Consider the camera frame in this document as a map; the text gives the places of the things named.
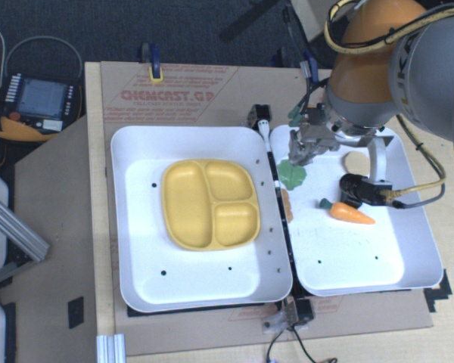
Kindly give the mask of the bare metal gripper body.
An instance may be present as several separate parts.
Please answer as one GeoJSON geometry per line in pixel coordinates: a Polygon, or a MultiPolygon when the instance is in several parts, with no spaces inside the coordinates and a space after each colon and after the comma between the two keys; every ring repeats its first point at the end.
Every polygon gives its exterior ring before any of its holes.
{"type": "Polygon", "coordinates": [[[306,110],[299,128],[299,146],[302,152],[335,151],[341,145],[363,146],[363,140],[374,136],[381,127],[349,119],[328,104],[318,104],[306,110]]]}

